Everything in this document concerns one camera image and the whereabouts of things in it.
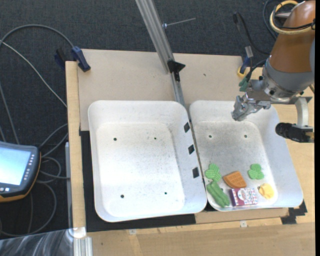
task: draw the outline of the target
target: white tray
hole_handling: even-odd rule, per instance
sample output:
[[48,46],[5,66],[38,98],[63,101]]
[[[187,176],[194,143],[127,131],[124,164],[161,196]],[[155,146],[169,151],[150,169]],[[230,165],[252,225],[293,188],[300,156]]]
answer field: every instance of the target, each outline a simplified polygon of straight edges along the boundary
[[99,100],[88,120],[100,218],[120,222],[204,209],[206,190],[182,105]]
[[[209,164],[216,164],[222,176],[240,171],[247,187],[255,188],[258,204],[220,207],[207,193],[210,205],[219,211],[299,206],[303,193],[283,137],[275,132],[280,122],[274,107],[251,114],[244,121],[232,119],[234,101],[196,101],[190,106],[190,116],[203,174]],[[251,164],[260,164],[264,178],[250,179]],[[205,184],[211,182],[204,178]],[[258,192],[258,187],[269,183],[275,191],[271,199]],[[231,189],[223,179],[218,182],[229,195]]]

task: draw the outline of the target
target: screen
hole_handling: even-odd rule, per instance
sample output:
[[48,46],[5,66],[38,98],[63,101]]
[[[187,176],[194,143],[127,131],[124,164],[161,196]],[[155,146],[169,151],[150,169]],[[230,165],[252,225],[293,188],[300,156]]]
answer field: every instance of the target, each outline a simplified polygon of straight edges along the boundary
[[0,147],[0,183],[20,185],[30,152]]

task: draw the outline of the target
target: brown toy bread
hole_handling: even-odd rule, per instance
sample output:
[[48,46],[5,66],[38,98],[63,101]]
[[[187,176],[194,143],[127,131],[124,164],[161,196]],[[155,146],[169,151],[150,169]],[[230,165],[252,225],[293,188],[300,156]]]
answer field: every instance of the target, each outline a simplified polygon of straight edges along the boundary
[[241,189],[247,186],[246,181],[238,170],[223,176],[223,180],[229,187],[233,189]]

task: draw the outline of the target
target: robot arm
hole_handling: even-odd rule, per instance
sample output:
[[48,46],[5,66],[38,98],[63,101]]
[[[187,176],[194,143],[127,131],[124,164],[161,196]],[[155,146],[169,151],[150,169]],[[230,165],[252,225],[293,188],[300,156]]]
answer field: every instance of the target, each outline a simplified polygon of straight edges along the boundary
[[[274,24],[274,15],[285,4],[295,6],[279,28]],[[234,120],[242,121],[251,113],[269,109],[271,104],[295,104],[298,123],[279,125],[276,132],[294,141],[314,142],[314,134],[310,136],[313,129],[308,126],[307,102],[310,98],[297,95],[315,82],[315,17],[315,0],[299,4],[286,0],[276,7],[270,16],[270,24],[279,35],[259,80],[250,79],[249,74],[239,84],[244,95],[236,97],[232,112]]]

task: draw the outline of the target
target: yellow cable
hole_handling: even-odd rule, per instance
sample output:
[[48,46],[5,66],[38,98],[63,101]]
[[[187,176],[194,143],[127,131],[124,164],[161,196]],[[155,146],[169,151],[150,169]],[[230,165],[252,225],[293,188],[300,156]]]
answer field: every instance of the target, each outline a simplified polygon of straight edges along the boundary
[[283,30],[283,29],[278,28],[274,23],[274,15],[281,7],[283,7],[285,5],[288,5],[288,4],[292,4],[292,5],[296,6],[298,4],[298,2],[294,1],[294,0],[283,1],[283,2],[279,3],[276,6],[275,10],[270,15],[269,22],[270,22],[270,25],[271,25],[272,29],[275,32],[277,32],[279,34],[284,34],[284,35],[297,35],[297,34],[301,34],[301,33],[305,33],[305,32],[311,31],[312,29],[316,28],[316,25],[314,25],[313,27],[309,26],[309,27],[306,27],[306,28],[303,28],[303,29],[297,29],[297,30]]

